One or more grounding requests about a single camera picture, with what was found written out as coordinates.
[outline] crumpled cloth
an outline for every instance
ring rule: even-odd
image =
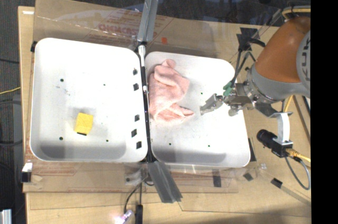
[[[194,112],[180,107],[177,102],[183,99],[189,80],[174,70],[176,62],[165,60],[155,67],[149,77],[149,113],[155,121],[182,122]]]

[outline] clear packing tape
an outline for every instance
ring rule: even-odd
[[[100,5],[100,0],[36,0],[34,43],[43,38],[57,38],[134,50],[144,0],[110,1],[111,5]],[[251,44],[252,39],[256,39],[266,43],[283,22],[279,9],[244,0],[159,0],[157,12],[154,38],[147,46],[147,53],[161,51],[218,58],[233,66],[236,65],[239,42]],[[257,57],[262,47],[252,45],[250,49]],[[252,63],[247,60],[243,69]],[[222,73],[214,74],[215,78],[222,78]],[[245,77],[243,70],[238,75],[238,81],[243,82]],[[283,202],[285,207],[276,213],[307,216],[311,208],[311,193],[288,187],[283,191],[272,185],[270,177],[283,181],[284,186],[294,182],[287,174],[289,170],[283,160],[263,148],[255,137],[262,128],[276,133],[276,122],[254,110],[244,111],[244,116],[251,146],[251,159],[247,166],[219,169],[194,165],[177,169],[169,166],[183,195],[181,209],[269,213],[280,205],[280,196],[292,206]],[[29,123],[27,128],[25,162],[32,163],[33,168],[31,181],[23,185],[24,192],[126,193],[127,196],[135,184],[127,182],[126,175],[145,167],[145,163],[41,161],[30,150]],[[299,143],[303,139],[303,136],[299,137]],[[302,145],[300,149],[309,150],[309,144]],[[266,170],[262,170],[262,164],[266,164]],[[153,186],[143,184],[143,191],[144,203],[161,202]],[[239,209],[239,203],[246,205]]]

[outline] yellow cube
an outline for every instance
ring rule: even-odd
[[[93,115],[79,113],[76,118],[75,132],[82,135],[89,134],[91,128],[93,127]]]

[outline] white tray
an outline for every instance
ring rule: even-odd
[[[93,115],[87,136],[74,131],[78,113]],[[141,161],[147,137],[138,56],[101,44],[38,42],[30,146],[46,161]]]
[[[233,78],[230,63],[212,58],[165,52],[149,53],[147,76],[166,59],[176,62],[175,70],[190,81],[185,97],[178,103],[195,115],[183,123],[157,123],[151,119],[152,151],[159,161],[170,165],[243,167],[250,160],[248,135],[242,111],[230,117],[227,105],[200,114],[200,106]]]

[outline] pink cloth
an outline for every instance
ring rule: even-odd
[[[185,96],[190,82],[174,70],[175,66],[175,61],[165,60],[150,75],[149,113],[155,121],[181,122],[194,115],[177,104]]]

